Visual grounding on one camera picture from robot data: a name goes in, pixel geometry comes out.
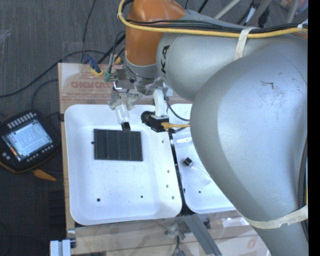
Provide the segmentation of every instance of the floor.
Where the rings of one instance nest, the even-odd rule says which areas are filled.
[[[203,4],[203,0],[177,2],[194,11]],[[214,17],[229,2],[210,0],[201,14]],[[243,24],[251,2],[240,1],[220,19]],[[83,46],[93,58],[101,58],[112,47],[118,31],[124,29],[117,19],[119,3],[120,0],[0,1],[0,30],[9,34],[0,52],[0,122],[36,108],[60,135],[57,63],[78,63],[80,55],[74,52]],[[264,26],[284,24],[288,10],[275,0],[269,8]],[[293,22],[301,23],[307,18],[305,9]],[[66,236],[61,213],[62,152],[58,151],[40,168],[57,181],[36,178],[30,171],[14,174],[0,166],[0,256],[46,256],[49,242]]]

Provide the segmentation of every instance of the duct tape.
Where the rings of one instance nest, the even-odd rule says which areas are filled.
[[[235,48],[235,53],[234,53],[234,60],[240,59],[244,55],[244,50],[245,50],[245,45],[247,42],[248,35],[251,30],[256,29],[254,26],[249,26],[247,28],[244,28],[238,39],[238,43]]]
[[[283,216],[278,219],[270,220],[270,221],[254,221],[251,219],[248,219],[242,215],[242,217],[253,227],[262,229],[262,230],[271,230],[271,229],[278,229],[283,224],[295,224],[298,222],[305,221],[308,219],[308,205],[305,205],[304,207],[291,212],[287,214],[286,216]]]

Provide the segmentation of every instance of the black cap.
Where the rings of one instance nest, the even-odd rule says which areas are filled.
[[[128,122],[123,122],[121,124],[121,127],[122,127],[122,131],[124,133],[127,133],[127,132],[130,132],[131,128],[130,128],[130,124]]]
[[[191,164],[192,164],[192,160],[189,158],[189,157],[187,157],[184,161],[183,161],[183,163],[186,165],[186,166],[190,166]]]

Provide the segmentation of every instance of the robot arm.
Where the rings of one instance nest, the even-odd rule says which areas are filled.
[[[183,10],[173,0],[134,0],[128,18],[246,28]],[[155,87],[160,78],[192,102],[190,129],[199,158],[245,218],[269,222],[303,206],[298,187],[308,129],[306,39],[290,33],[250,37],[243,57],[235,59],[237,36],[130,27],[126,37],[125,67],[135,89],[146,95],[160,88]],[[302,223],[253,228],[272,256],[307,256]]]

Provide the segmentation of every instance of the gray carpet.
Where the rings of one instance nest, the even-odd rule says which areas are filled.
[[[10,33],[5,40],[4,67],[0,73],[0,122],[32,106],[45,116],[59,111],[58,82],[43,84],[58,79],[55,64],[77,51],[75,46],[82,45],[93,2],[0,1],[0,30]],[[177,2],[183,7],[186,4],[185,0]],[[202,14],[214,17],[229,2],[209,0]],[[95,2],[87,24],[86,50],[105,53],[112,47],[116,34],[124,30],[124,25],[117,19],[119,3],[120,0]],[[202,3],[203,0],[189,0],[187,8],[198,11]],[[251,0],[242,0],[221,20],[237,23],[250,3]],[[287,14],[287,10],[272,2],[265,27],[284,24]],[[300,23],[307,18],[308,9],[293,21]],[[96,60],[103,56],[97,52],[89,54]],[[80,62],[80,58],[80,54],[74,54],[64,61]],[[47,120],[60,134],[58,115],[54,114]],[[45,256],[49,253],[48,244],[51,240],[65,238],[64,224],[51,224],[48,212],[49,192],[63,191],[61,151],[42,164],[41,168],[58,181],[41,180],[31,172],[13,174],[0,167],[0,256]]]

